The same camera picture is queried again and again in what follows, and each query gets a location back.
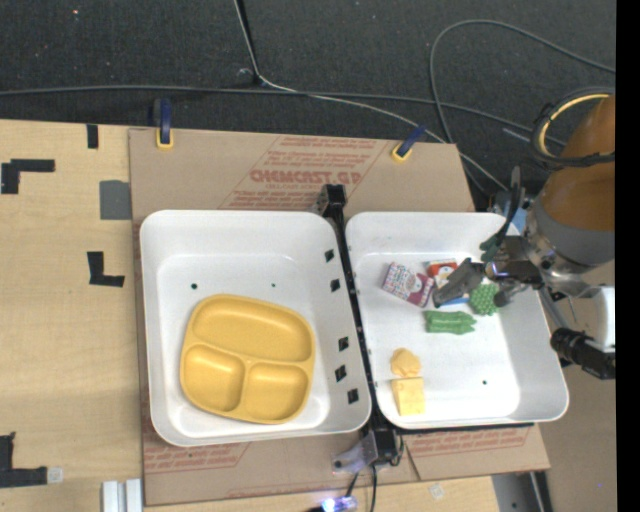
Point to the brown cardboard board, red print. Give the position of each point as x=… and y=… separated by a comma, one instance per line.
x=210, y=170

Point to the yellow divided plate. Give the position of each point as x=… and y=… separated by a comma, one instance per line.
x=240, y=350

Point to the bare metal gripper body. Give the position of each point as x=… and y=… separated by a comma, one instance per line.
x=520, y=265

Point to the yellow biscuit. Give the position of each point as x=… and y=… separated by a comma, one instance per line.
x=404, y=361

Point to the green pea pods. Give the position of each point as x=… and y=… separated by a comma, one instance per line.
x=447, y=321

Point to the yellow cheese wedge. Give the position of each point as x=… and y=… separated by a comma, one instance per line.
x=410, y=395

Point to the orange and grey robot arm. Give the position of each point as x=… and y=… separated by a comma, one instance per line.
x=582, y=200

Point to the red and white carton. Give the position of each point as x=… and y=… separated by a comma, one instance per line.
x=441, y=269

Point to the white plastic tray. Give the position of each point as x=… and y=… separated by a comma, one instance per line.
x=240, y=235
x=480, y=365

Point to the blue flat packet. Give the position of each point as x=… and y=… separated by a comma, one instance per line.
x=457, y=301

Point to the pink patterned carton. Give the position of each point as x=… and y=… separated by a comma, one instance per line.
x=406, y=285

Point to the black cylinder on white bracket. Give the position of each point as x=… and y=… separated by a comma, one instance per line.
x=582, y=350

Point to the green grapes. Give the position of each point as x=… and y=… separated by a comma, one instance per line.
x=483, y=300

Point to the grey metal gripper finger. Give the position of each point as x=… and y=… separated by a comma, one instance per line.
x=460, y=282
x=506, y=297

